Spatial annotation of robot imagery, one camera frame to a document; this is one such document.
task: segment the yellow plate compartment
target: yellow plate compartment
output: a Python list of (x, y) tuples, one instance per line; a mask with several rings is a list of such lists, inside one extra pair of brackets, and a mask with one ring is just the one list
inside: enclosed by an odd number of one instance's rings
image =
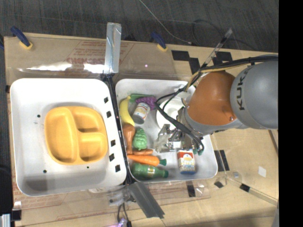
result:
[(50, 110), (45, 117), (45, 139), (52, 159), (65, 165), (98, 161), (108, 150), (102, 116), (83, 106)]

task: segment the wooden surface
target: wooden surface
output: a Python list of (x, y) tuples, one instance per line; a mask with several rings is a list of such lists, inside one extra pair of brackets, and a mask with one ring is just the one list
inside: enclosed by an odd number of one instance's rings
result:
[[(59, 39), (57, 36), (44, 35), (43, 39)], [(6, 40), (6, 65), (12, 68), (14, 63), (23, 59), (28, 63), (31, 60), (42, 60), (43, 55), (36, 55), (36, 58), (29, 58), (21, 51), (21, 54), (10, 54), (9, 46), (14, 46), (14, 38)], [(127, 72), (130, 65), (136, 65), (136, 59), (142, 62), (141, 53), (158, 54), (156, 46), (149, 43), (125, 42), (129, 48), (125, 54), (124, 64), (121, 71)], [(171, 67), (174, 72), (169, 74), (169, 79), (187, 80), (191, 71), (187, 61), (174, 61), (171, 50), (187, 51), (190, 57), (198, 58), (202, 64), (213, 48), (168, 45), (167, 54), (160, 58), (149, 55), (150, 63), (158, 66), (163, 64), (163, 58), (167, 61), (168, 71)], [(265, 52), (249, 52), (239, 50), (221, 50), (231, 52), (234, 60), (268, 54)], [(245, 66), (238, 67), (229, 72), (237, 75)], [(10, 79), (17, 79), (9, 70)], [(153, 70), (145, 74), (147, 78), (157, 76)], [(229, 165), (228, 171), (218, 172), (212, 178), (194, 183), (196, 190), (203, 192), (194, 198), (187, 196), (185, 184), (180, 184), (174, 189), (155, 185), (151, 192), (165, 212), (164, 219), (146, 218), (145, 214), (136, 203), (127, 203), (126, 211), (132, 225), (151, 227), (172, 227), (172, 226), (204, 226), (204, 227), (263, 227), (271, 226), (274, 219), (277, 201), (279, 198), (278, 185), (278, 132), (254, 129), (231, 129), (211, 136), (214, 150), (224, 150)], [(33, 206), (28, 205), (22, 211), (22, 220), (16, 222), (16, 226), (114, 226), (117, 224), (117, 206), (109, 206), (105, 195), (93, 195), (89, 192), (76, 192), (66, 195), (58, 195), (57, 202), (48, 206), (37, 207), (39, 198)], [(32, 198), (24, 197), (23, 201), (32, 201)]]

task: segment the banana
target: banana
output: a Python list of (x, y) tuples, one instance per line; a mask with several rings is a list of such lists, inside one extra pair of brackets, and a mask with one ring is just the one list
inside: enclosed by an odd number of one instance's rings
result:
[(122, 100), (120, 103), (120, 116), (122, 123), (128, 123), (134, 126), (134, 121), (128, 112), (128, 102), (131, 99), (130, 96), (127, 96), (126, 99)]

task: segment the green bottle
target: green bottle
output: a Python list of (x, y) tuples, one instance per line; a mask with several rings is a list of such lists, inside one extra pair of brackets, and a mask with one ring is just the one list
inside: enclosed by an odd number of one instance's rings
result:
[(166, 170), (160, 170), (155, 166), (142, 165), (140, 163), (133, 163), (132, 170), (133, 176), (140, 180), (148, 180), (151, 178), (167, 178), (169, 172)]

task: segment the purple object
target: purple object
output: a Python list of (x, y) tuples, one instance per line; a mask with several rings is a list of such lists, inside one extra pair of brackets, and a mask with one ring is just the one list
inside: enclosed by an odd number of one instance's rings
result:
[(145, 97), (140, 97), (136, 99), (136, 103), (146, 103), (149, 105), (151, 110), (155, 109), (155, 102), (157, 101), (156, 97), (154, 96), (145, 96)]

